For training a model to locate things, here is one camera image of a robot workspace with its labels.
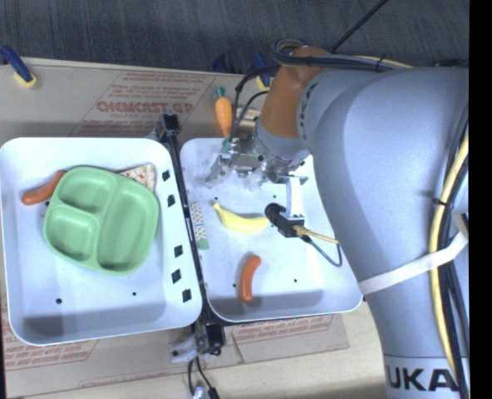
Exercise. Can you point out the black cylinder on white bracket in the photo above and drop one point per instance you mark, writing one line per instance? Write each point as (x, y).
(283, 218)

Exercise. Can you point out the brown cardboard board red print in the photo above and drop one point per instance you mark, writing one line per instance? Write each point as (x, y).
(84, 98)

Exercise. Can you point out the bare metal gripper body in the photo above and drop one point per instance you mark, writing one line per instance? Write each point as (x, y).
(248, 158)

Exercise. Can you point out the green divided plate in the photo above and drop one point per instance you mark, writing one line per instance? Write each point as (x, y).
(104, 218)

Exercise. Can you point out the orange sausage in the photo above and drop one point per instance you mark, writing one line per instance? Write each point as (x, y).
(42, 193)
(248, 277)

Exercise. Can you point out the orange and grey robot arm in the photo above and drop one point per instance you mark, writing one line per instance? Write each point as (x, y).
(375, 173)

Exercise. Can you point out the white plastic tray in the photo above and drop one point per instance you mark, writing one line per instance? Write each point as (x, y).
(287, 272)
(104, 306)

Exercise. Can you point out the yellow banana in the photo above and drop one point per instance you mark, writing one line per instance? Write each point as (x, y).
(242, 223)

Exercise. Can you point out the orange carrot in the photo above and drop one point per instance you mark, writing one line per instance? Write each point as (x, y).
(224, 112)

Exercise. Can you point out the pizza slice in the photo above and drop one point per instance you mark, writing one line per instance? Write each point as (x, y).
(144, 175)

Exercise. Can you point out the beige toy bread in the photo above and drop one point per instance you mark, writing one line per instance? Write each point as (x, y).
(247, 119)

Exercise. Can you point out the white patterned carton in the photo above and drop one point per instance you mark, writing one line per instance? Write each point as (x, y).
(198, 223)

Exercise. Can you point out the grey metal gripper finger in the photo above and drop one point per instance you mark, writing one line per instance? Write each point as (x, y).
(214, 173)
(228, 172)

